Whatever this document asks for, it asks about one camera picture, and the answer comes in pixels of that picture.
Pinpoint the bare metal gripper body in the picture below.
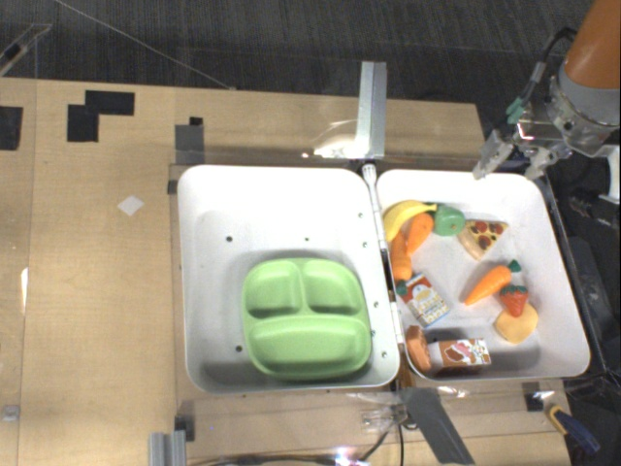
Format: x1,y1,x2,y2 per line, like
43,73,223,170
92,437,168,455
512,83,613,163

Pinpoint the green toy pear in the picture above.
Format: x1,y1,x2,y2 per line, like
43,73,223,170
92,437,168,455
432,203,468,238

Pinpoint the toy pizza slice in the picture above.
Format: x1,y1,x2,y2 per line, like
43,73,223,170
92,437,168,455
456,218,510,262

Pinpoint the white plastic tray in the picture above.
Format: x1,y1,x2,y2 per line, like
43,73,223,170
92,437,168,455
176,163,402,396
376,168,593,383

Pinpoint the yellow banana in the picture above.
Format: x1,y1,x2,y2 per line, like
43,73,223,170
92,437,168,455
382,199,439,244

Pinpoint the thin black and white rod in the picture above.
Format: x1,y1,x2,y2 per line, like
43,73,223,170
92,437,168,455
361,162,405,345

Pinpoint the orange carrot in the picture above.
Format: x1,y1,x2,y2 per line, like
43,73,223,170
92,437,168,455
463,258,523,307

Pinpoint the red toy strawberry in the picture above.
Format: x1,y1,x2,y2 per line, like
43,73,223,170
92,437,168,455
499,283,531,318

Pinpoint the orange juice carton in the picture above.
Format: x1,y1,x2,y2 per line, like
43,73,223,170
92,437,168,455
394,273,451,330

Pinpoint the yellow toy biscuit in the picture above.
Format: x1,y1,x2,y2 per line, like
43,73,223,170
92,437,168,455
493,303,539,346

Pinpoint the brown milk carton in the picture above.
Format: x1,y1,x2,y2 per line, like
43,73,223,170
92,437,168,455
426,338,493,376

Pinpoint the brown toy bread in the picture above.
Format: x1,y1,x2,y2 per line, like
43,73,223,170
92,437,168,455
404,324,434,374

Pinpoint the pale wood board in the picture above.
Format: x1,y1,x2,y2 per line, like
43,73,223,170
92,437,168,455
169,95,579,466

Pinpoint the green divided plate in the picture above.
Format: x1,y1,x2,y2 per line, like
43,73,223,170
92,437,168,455
242,256,375,383

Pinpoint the black cylinder on white bracket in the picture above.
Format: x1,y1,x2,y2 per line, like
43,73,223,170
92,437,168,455
581,144,621,204

